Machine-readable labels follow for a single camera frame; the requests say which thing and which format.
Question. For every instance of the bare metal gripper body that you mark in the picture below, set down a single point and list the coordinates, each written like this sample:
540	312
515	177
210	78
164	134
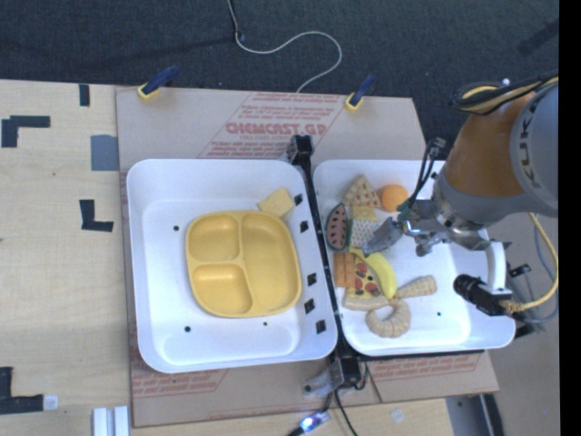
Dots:
433	223

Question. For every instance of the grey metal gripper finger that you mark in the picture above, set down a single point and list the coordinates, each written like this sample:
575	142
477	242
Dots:
429	244
383	238

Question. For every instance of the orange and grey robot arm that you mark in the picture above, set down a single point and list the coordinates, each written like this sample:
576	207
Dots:
490	161

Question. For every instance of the beige dotted wedge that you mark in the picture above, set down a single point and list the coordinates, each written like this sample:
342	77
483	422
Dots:
362	227

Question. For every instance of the yellow banana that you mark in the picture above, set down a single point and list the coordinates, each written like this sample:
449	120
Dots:
385	270

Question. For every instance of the orange ball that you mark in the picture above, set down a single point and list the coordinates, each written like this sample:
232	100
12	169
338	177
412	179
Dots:
393	197

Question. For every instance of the beige ribbed cone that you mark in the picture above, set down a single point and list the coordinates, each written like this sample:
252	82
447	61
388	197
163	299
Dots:
420	285

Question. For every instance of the red watermelon slice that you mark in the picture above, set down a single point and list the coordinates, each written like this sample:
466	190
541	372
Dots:
338	227

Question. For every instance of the orange waffle biscuit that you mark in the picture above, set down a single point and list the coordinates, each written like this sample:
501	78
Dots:
344	270

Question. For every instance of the beige lattice pie slice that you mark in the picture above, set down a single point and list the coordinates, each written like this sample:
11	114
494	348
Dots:
361	192

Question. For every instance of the pizza slice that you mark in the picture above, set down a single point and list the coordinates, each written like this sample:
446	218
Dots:
363	289

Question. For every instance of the thin black rod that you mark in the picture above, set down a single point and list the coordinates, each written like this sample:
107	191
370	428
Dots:
319	225

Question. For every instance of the white plastic tray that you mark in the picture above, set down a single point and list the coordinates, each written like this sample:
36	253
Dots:
159	266
436	329

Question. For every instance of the yellow cheese slice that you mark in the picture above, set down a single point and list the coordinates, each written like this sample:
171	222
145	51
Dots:
277	202

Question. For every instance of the yellow divided plate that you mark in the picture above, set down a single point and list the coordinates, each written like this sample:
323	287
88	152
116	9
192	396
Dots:
263	261

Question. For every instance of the brown cardboard board red print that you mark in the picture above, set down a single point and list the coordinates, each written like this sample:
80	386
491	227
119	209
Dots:
181	125

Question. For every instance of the black cylinder on white bracket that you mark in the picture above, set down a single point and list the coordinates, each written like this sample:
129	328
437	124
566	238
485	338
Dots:
481	294

